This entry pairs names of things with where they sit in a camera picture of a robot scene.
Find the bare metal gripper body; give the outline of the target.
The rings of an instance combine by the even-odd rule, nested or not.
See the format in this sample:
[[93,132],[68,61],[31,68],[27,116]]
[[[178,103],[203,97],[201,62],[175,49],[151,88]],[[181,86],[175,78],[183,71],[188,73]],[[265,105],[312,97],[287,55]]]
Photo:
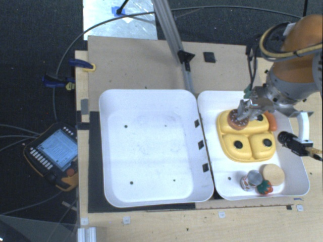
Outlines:
[[279,92],[275,87],[256,86],[250,94],[248,107],[257,108],[258,115],[265,111],[269,113],[277,111],[285,116],[296,116],[298,114],[298,110],[294,108],[296,102]]

